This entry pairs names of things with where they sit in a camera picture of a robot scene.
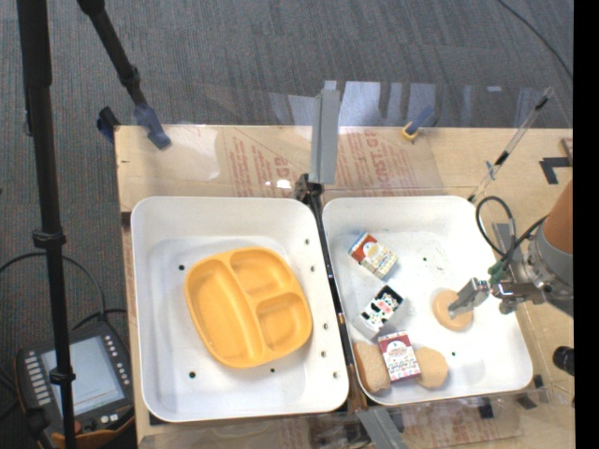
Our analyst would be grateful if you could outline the white plastic tray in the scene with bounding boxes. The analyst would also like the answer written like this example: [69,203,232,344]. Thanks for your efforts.
[321,195,534,407]
[129,196,350,424]

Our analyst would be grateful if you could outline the pale board with red print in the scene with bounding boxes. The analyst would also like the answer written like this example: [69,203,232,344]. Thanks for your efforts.
[113,123,575,449]

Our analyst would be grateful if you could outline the black tripod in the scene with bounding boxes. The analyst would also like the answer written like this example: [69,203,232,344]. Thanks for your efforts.
[15,0,155,449]

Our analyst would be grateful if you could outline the round tan biscuit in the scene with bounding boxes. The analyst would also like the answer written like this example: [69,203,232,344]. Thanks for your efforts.
[431,288,475,332]

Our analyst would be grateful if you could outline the red and white packet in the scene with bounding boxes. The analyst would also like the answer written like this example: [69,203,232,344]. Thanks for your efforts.
[376,330,422,384]

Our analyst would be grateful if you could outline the red and white carton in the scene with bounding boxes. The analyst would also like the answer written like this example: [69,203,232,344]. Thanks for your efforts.
[347,231,400,282]

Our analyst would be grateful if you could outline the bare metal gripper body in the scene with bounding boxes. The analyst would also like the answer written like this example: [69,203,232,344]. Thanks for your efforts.
[489,251,575,317]

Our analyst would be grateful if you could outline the tan oval bread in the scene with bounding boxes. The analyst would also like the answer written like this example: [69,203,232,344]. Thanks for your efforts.
[413,346,450,390]

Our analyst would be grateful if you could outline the black and white cow carton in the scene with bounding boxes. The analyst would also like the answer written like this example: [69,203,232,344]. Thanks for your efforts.
[358,284,405,340]

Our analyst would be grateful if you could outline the tan bread slice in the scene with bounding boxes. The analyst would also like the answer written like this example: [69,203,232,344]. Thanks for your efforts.
[352,340,392,395]

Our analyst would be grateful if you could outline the yellow divided plate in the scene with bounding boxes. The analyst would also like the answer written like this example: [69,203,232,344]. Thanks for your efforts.
[183,246,314,369]

